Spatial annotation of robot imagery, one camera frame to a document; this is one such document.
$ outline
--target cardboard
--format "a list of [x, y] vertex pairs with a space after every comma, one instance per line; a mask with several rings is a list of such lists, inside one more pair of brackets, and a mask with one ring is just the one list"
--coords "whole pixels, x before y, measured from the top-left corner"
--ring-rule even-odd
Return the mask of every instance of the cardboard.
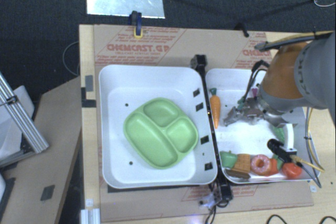
[[[109, 188], [101, 175], [101, 123], [98, 75], [110, 64], [149, 66], [189, 66], [195, 54], [207, 55], [211, 68], [251, 68], [270, 52], [257, 52], [253, 46], [266, 41], [263, 32], [144, 27], [143, 38], [133, 36], [131, 26], [96, 25], [93, 27], [97, 101], [97, 138], [101, 221], [162, 218], [208, 214], [199, 201], [209, 194], [208, 186], [166, 189], [126, 190]], [[218, 212], [264, 210], [312, 206], [306, 182], [284, 182], [232, 187], [234, 199]]]

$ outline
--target carrot top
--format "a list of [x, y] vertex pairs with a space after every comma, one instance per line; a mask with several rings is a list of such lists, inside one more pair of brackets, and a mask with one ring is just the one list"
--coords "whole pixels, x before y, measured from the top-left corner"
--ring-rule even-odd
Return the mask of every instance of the carrot top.
[[212, 95], [216, 95], [217, 88], [211, 88], [209, 89], [209, 91], [211, 92]]

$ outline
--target toy donut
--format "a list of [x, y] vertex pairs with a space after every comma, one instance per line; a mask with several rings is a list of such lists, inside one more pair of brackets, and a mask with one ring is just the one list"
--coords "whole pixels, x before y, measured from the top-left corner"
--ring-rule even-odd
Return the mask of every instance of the toy donut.
[[250, 168], [255, 174], [265, 176], [270, 172], [272, 163], [267, 156], [259, 154], [251, 159]]

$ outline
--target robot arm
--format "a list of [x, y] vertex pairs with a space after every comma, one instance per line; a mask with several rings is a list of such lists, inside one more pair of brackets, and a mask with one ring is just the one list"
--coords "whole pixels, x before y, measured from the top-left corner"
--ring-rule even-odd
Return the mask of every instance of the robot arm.
[[250, 112], [277, 126], [281, 115], [299, 106], [328, 108], [335, 124], [335, 32], [323, 38], [282, 46], [259, 87], [257, 99], [233, 108], [226, 125]]

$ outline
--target green plate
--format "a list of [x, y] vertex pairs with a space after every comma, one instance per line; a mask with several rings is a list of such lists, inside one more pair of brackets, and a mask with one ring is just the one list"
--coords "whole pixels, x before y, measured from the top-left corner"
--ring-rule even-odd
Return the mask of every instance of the green plate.
[[198, 141], [198, 131], [190, 118], [172, 101], [153, 99], [124, 122], [130, 144], [151, 166], [158, 169], [180, 162]]

